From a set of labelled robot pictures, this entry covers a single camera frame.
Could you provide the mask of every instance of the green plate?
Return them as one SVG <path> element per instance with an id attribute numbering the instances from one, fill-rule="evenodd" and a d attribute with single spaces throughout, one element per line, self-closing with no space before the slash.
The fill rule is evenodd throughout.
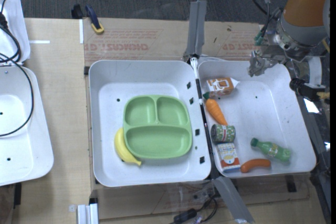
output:
<path id="1" fill-rule="evenodd" d="M 141 95 L 124 108 L 126 146 L 136 157 L 176 158 L 192 145 L 188 110 L 179 99 L 166 95 Z"/>

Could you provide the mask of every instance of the white container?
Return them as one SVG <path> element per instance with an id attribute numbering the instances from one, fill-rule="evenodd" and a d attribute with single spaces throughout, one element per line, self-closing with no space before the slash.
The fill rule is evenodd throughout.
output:
<path id="1" fill-rule="evenodd" d="M 3 14 L 22 50 L 19 65 L 29 58 L 30 46 L 20 0 L 6 0 Z M 0 30 L 0 52 L 12 56 L 12 39 Z M 0 186 L 46 175 L 53 166 L 48 126 L 34 73 L 23 67 L 34 93 L 34 110 L 27 124 L 17 132 L 0 137 Z M 0 64 L 0 135 L 21 126 L 29 116 L 32 100 L 28 79 L 14 64 Z"/>
<path id="2" fill-rule="evenodd" d="M 199 65 L 198 74 L 203 93 L 210 78 L 231 77 L 239 84 L 218 100 L 229 125 L 236 128 L 234 141 L 238 158 L 243 164 L 253 158 L 265 158 L 252 149 L 252 137 L 272 141 L 292 151 L 289 164 L 272 161 L 271 169 L 257 168 L 249 173 L 220 173 L 231 178 L 293 174 L 311 171 L 316 164 L 309 135 L 296 99 L 289 88 L 290 75 L 283 65 L 276 65 L 263 76 L 250 77 L 245 61 L 206 61 Z M 204 122 L 198 102 L 195 74 L 182 61 L 103 60 L 95 62 L 89 71 L 93 170 L 96 179 L 107 187 L 175 183 L 203 180 L 211 169 Z M 166 94 L 185 103 L 190 114 L 193 146 L 188 154 L 166 160 L 145 160 L 138 167 L 120 160 L 113 144 L 114 135 L 122 127 L 126 102 L 137 95 Z M 215 121 L 207 113 L 208 127 Z"/>

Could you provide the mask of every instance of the carrot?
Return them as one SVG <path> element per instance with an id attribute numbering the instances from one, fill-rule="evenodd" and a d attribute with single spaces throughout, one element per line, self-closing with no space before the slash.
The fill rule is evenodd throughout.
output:
<path id="1" fill-rule="evenodd" d="M 242 173 L 247 173 L 255 167 L 270 167 L 271 162 L 268 159 L 250 159 L 240 167 Z"/>
<path id="2" fill-rule="evenodd" d="M 227 125 L 224 114 L 222 113 L 218 103 L 214 99 L 207 99 L 205 102 L 206 109 L 210 115 L 221 125 Z"/>

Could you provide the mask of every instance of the yellow and blue clamp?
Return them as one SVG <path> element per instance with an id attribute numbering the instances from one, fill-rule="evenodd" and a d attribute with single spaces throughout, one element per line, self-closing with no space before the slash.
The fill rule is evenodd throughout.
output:
<path id="1" fill-rule="evenodd" d="M 93 8 L 89 4 L 87 4 L 85 6 L 85 10 L 87 11 L 88 16 L 91 18 L 91 26 L 92 26 L 94 32 L 96 32 L 96 34 L 102 34 L 104 32 L 104 27 L 98 21 L 98 18 L 96 16 L 96 13 L 94 12 Z"/>

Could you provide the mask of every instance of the can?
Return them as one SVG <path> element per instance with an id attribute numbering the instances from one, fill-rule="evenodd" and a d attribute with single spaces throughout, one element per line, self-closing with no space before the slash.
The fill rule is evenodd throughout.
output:
<path id="1" fill-rule="evenodd" d="M 214 124 L 211 127 L 211 138 L 214 142 L 233 142 L 236 128 L 232 125 Z"/>

